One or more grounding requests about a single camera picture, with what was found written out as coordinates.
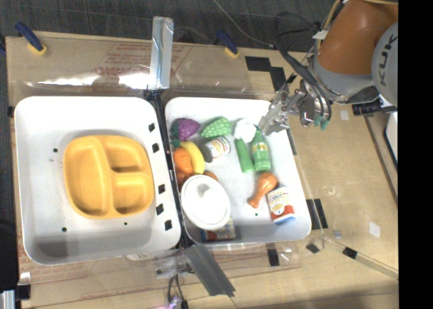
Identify white can yellow label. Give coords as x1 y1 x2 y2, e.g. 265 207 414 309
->
204 135 232 160

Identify orange toy chicken drumstick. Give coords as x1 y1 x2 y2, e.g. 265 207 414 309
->
247 171 279 209

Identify yellow divided plate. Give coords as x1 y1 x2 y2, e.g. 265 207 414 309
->
62 135 156 220

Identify green toy bottle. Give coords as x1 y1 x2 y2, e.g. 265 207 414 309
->
250 128 272 173

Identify yellow banana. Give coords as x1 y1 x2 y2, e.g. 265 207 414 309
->
179 140 206 175

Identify brown toy bread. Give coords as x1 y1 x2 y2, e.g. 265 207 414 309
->
175 169 219 187

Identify white bowl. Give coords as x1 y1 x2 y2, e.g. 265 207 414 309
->
180 174 232 232

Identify white plastic tray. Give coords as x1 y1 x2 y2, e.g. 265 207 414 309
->
164 96 313 246
13 95 182 266

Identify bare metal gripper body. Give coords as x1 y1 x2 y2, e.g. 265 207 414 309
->
269 79 319 123

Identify orange carrot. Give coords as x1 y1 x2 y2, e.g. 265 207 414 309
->
171 139 194 176

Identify red and white carton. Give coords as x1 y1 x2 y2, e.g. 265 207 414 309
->
198 216 237 243

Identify black cylinder on white bracket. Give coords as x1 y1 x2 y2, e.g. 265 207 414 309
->
351 97 399 116

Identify brown cardboard board red print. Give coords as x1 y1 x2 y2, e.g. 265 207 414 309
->
4 30 307 306

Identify red and white can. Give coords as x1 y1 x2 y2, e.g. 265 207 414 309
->
266 185 297 225

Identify green toy grapes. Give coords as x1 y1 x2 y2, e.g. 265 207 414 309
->
200 116 233 139

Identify purple toy grapes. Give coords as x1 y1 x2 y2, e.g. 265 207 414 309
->
170 118 202 141

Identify white and green toy vegetable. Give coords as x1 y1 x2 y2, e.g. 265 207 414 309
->
233 118 258 174

